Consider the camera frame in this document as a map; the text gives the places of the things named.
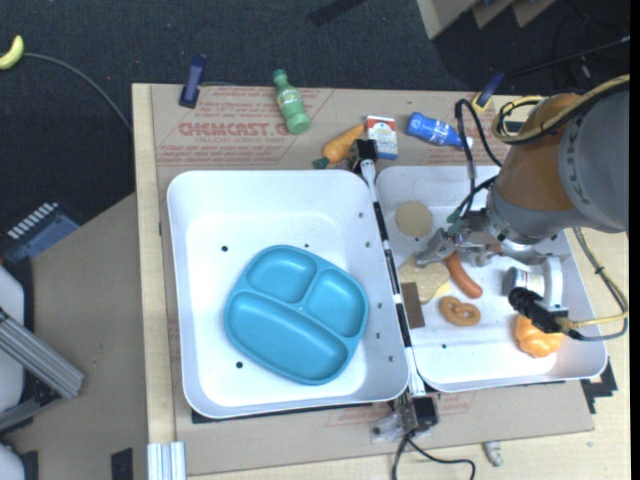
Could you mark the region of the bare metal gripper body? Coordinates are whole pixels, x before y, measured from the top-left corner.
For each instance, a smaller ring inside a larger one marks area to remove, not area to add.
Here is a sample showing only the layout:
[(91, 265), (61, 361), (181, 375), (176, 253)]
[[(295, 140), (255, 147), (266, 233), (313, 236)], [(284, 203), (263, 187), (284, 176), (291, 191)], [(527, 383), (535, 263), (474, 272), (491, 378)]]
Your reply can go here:
[(549, 237), (549, 226), (543, 212), (452, 213), (449, 232), (456, 249), (469, 260), (472, 249), (491, 249), (495, 257), (509, 257), (524, 264), (540, 263), (535, 245)]

